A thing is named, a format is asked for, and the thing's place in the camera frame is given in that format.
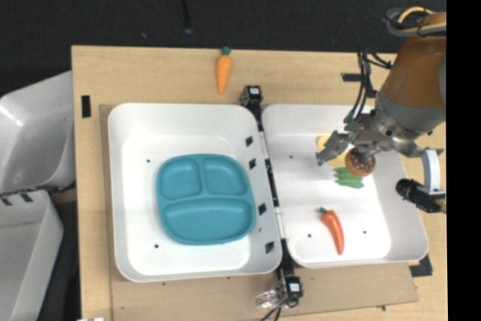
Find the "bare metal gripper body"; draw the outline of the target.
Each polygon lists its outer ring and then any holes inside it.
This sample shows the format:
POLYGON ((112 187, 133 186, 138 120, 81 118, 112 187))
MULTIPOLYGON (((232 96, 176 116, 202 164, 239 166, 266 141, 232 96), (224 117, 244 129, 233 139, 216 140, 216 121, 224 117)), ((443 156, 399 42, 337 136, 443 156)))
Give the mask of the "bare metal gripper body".
POLYGON ((398 120, 385 111, 349 114, 346 131, 354 147, 374 146, 383 151, 395 150, 407 158, 420 157, 424 152, 416 139, 429 132, 429 118, 422 113, 401 114, 398 120))

